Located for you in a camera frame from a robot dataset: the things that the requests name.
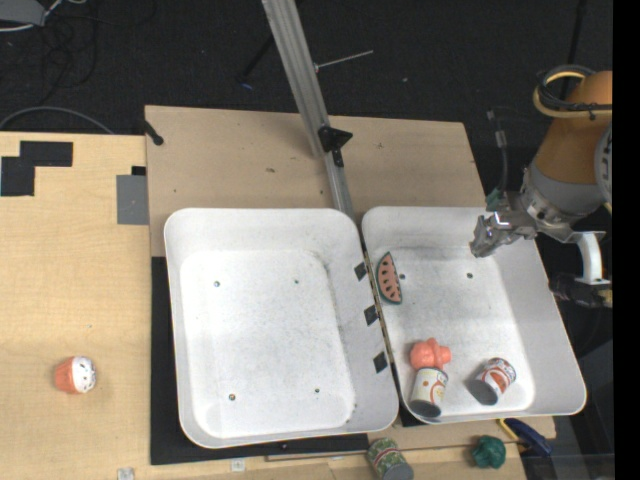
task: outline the wooden table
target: wooden table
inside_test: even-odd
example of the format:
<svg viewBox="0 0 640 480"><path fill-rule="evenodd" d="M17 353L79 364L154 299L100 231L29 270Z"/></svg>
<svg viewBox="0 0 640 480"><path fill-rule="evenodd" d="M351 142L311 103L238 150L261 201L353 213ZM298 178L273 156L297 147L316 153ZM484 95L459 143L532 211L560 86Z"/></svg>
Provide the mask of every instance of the wooden table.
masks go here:
<svg viewBox="0 0 640 480"><path fill-rule="evenodd" d="M164 147L174 155L174 164L175 155L184 151L177 147L180 137L188 142L188 137L204 135L215 139L217 164L211 172L217 174L212 181L255 180L258 172L265 174L258 180L262 197L255 193L255 181L235 185L234 197L227 197L224 186L217 185L219 206L279 207L286 204L287 191L297 194L296 205L308 201L308 206L331 206L323 170L305 155L304 135L298 134L295 140L301 142L288 150L286 158L280 154L277 144L290 137L284 131L301 129L298 117L147 109L147 119L165 137ZM237 124L231 128L230 123ZM480 182L461 124L341 117L333 118L332 124L352 131L356 138L366 137L354 138L344 150L357 214L405 201L482 206ZM245 135L238 133L243 128ZM255 135L257 129L263 130L260 137ZM258 151L242 149L248 137L260 139ZM0 156L18 156L24 140L73 142L73 166L36 167L34 196L0 197L0 476L106 480L116 479L119 468L130 467L136 480L375 478L362 453L337 458L247 458L244 472L231 472L230 460L150 465L150 256L154 250L162 252L153 227L158 226L157 216L161 220L172 205L180 204L171 194L188 190L197 178L174 177L169 183L158 168L171 155L163 157L158 150L159 157L148 162L147 137L0 133ZM275 141L274 147L264 147L269 141ZM400 147L403 142L406 149ZM116 205L116 176L145 165L149 165L151 233L147 225L118 224ZM391 181L383 184L376 172L385 169ZM287 172L298 176L298 182L276 178ZM265 190L269 183L281 190ZM403 183L404 194L398 195L398 184ZM307 188L302 187L313 191L313 200L305 199ZM97 367L97 385L86 395L67 395L53 382L55 366L76 354L90 357ZM552 418L527 422L544 435L555 436ZM485 434L507 443L508 459L499 470L473 466L470 451ZM412 428L397 424L370 438L385 435L398 441L416 478L526 478L516 445L495 421Z"/></svg>

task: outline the toy watermelon slice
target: toy watermelon slice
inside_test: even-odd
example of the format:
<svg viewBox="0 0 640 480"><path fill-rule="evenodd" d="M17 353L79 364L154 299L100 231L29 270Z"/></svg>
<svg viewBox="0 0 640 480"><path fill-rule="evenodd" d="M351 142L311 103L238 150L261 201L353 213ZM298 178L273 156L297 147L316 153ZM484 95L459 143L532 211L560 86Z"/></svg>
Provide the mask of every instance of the toy watermelon slice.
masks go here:
<svg viewBox="0 0 640 480"><path fill-rule="evenodd" d="M382 295L385 300L393 304L400 304L402 302L400 280L398 279L396 266L393 263L390 252L385 254L378 263L376 279L378 281L380 295Z"/></svg>

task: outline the black clamp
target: black clamp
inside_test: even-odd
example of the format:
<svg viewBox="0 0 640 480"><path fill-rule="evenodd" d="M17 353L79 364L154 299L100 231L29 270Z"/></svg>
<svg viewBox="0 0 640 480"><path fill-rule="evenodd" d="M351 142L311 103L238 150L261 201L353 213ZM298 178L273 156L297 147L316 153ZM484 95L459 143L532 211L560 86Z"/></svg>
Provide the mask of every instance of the black clamp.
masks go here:
<svg viewBox="0 0 640 480"><path fill-rule="evenodd" d="M336 130L330 126L322 126L318 130L318 137L320 137L320 143L322 144L324 152L328 153L331 151L333 154L333 163L337 167L344 167L344 160L342 159L340 149L349 142L349 139L353 137L353 133Z"/></svg>

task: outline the gray cable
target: gray cable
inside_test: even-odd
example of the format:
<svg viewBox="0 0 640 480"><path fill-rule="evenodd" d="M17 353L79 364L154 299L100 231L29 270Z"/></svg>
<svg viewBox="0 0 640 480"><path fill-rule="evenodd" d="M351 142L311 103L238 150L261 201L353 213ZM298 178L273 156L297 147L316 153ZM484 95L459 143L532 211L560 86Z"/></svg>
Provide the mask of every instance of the gray cable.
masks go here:
<svg viewBox="0 0 640 480"><path fill-rule="evenodd" d="M52 111L52 112L64 112L66 114L71 114L77 117L81 117L82 119L85 119L93 124L95 124L97 127L102 128L105 132L107 132L110 135L115 135L116 133L112 130L110 130L109 128L107 128L105 125L103 125L102 123L96 121L95 119L93 119L92 117L89 117L87 115L81 114L80 112L76 112L75 110L70 110L68 108L62 108L62 107L29 107L29 108L25 108L23 110L18 110L17 112L14 112L13 114L5 117L1 122L0 122L0 130L4 129L4 127L7 125L7 123L9 123L9 121L12 121L13 119L15 119L16 117L19 117L23 114L28 114L30 112L39 112L39 111Z"/></svg>

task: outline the aluminum extrusion bar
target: aluminum extrusion bar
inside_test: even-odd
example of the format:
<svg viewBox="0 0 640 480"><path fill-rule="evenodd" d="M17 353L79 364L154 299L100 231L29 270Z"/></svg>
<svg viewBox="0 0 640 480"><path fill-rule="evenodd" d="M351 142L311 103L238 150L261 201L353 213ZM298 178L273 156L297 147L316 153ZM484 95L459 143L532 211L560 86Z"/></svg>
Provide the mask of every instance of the aluminum extrusion bar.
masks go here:
<svg viewBox="0 0 640 480"><path fill-rule="evenodd" d="M262 5L307 130L311 153L316 158L324 155L334 206L355 220L344 168L335 165L331 152L325 153L318 135L320 128L331 125L295 0L262 0Z"/></svg>

